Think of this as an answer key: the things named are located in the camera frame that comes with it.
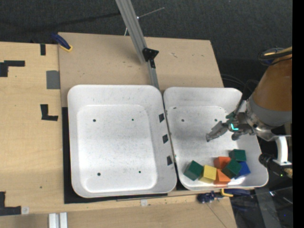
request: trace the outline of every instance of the dark floor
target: dark floor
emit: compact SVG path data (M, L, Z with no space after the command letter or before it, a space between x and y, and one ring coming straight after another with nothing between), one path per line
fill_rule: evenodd
M292 46L293 0L131 1L145 36L210 40L225 87L242 91L248 79L260 80L266 70L260 51ZM125 33L114 0L0 0L0 11L0 41L53 43L52 32ZM276 152L273 143L261 148ZM266 187L290 186L290 179L270 174Z

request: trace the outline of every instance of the yellow clamp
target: yellow clamp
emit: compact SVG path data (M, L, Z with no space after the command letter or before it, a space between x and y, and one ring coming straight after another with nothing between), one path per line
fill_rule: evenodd
M71 52L72 51L72 49L73 49L73 47L69 44L69 46L70 46L70 49L66 49L65 47L63 47L63 46L60 46L60 48L61 49L64 49L65 51L67 51L67 52Z
M233 197L233 194L225 193L225 190L223 188L220 190L220 194L225 197Z

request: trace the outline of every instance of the blue block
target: blue block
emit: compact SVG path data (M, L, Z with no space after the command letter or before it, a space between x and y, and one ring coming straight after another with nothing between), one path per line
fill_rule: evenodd
M235 179L247 176L251 173L246 161L240 161L239 164L242 166L242 169L239 171L238 175L236 175Z

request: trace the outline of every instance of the green light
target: green light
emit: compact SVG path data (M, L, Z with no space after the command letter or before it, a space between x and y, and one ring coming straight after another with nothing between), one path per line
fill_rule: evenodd
M230 125L231 125L232 130L234 130L234 131L237 131L237 130L238 130L238 128L237 128L237 127L236 127L236 128L234 128L233 124L230 124Z

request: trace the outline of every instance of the toy block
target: toy block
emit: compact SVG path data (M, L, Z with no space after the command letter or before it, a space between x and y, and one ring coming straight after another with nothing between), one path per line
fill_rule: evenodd
M234 149L234 150L229 152L229 157L236 160L236 161L239 161L239 162L245 162L246 161L245 150Z
M245 177L251 173L247 163L245 161L239 162L239 164L242 166L242 169L239 171L238 175L235 176L235 179L239 177Z
M229 163L229 161L231 161L230 157L219 156L214 159L213 164L215 168L223 169Z
M232 179L238 175L241 169L242 166L236 160L231 159L231 161L225 166L225 168L222 169L222 172L230 179Z
M213 166L204 165L199 181L212 183L217 177L217 169Z
M226 176L220 169L217 169L217 177L214 180L213 184L215 185L227 185L231 179Z
M195 181L198 177L200 177L203 169L204 169L203 166L201 166L195 161L191 161L191 163L186 168L184 175L190 178L192 181L193 180Z

